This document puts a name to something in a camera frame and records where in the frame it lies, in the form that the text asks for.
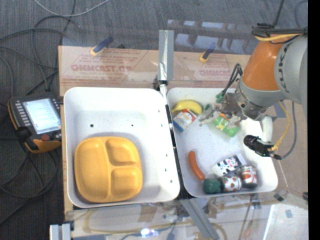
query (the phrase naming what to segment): red sausage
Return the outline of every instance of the red sausage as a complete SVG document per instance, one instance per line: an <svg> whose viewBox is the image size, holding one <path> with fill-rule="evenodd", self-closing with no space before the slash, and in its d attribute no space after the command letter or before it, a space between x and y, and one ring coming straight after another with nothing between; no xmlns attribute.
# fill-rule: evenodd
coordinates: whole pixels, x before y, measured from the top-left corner
<svg viewBox="0 0 320 240"><path fill-rule="evenodd" d="M199 181L203 181L206 177L197 164L196 153L194 151L190 151L188 154L188 159L189 165L194 175L198 178Z"/></svg>

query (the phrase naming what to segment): yellow banana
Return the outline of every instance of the yellow banana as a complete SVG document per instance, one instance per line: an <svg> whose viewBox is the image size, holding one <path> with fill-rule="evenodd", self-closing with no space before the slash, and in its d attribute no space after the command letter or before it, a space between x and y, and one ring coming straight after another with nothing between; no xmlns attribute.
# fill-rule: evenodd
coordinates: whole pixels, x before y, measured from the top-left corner
<svg viewBox="0 0 320 240"><path fill-rule="evenodd" d="M192 112L198 115L202 113L201 105L192 99L184 99L184 100L178 101L175 107L171 109L171 113L175 111L184 110L184 109L191 110Z"/></svg>

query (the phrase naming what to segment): display screen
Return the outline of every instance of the display screen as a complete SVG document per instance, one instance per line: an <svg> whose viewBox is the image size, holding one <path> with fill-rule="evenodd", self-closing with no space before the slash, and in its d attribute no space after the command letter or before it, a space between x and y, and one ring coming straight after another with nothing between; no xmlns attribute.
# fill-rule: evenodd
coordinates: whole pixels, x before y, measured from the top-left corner
<svg viewBox="0 0 320 240"><path fill-rule="evenodd" d="M61 129L61 120L49 98L22 103L37 134Z"/></svg>

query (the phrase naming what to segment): box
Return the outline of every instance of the box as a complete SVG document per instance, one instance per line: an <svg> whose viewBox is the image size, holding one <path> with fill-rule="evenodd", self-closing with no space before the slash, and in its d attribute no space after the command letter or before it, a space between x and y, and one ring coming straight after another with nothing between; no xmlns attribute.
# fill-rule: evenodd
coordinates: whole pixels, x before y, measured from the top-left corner
<svg viewBox="0 0 320 240"><path fill-rule="evenodd" d="M212 103L219 88L177 87L167 94L170 108L179 100L191 99L202 107ZM177 198L180 189L197 198L272 192L278 177L270 157L261 157L243 144L244 136L261 136L260 123L251 119L241 122L235 137L210 125L199 126L196 119L186 130L174 129L174 138L184 186L179 183L170 125L162 95L151 88L74 87L64 95L67 193L70 201L80 208L96 208L126 204L166 202ZM130 139L138 148L143 172L140 193L121 202L90 203L84 200L75 183L74 152L82 140L97 136L120 136ZM258 186L239 192L206 194L202 182L188 164L187 154L195 150L199 167L208 177L217 162L241 154L256 167Z"/></svg>

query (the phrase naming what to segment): orange plate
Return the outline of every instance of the orange plate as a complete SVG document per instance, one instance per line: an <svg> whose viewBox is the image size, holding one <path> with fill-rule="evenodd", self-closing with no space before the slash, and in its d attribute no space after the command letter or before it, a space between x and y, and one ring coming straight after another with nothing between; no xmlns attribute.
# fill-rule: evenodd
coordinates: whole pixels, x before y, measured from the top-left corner
<svg viewBox="0 0 320 240"><path fill-rule="evenodd" d="M131 199L143 184L137 147L123 137L92 137L81 141L75 149L74 174L79 193L93 203Z"/></svg>

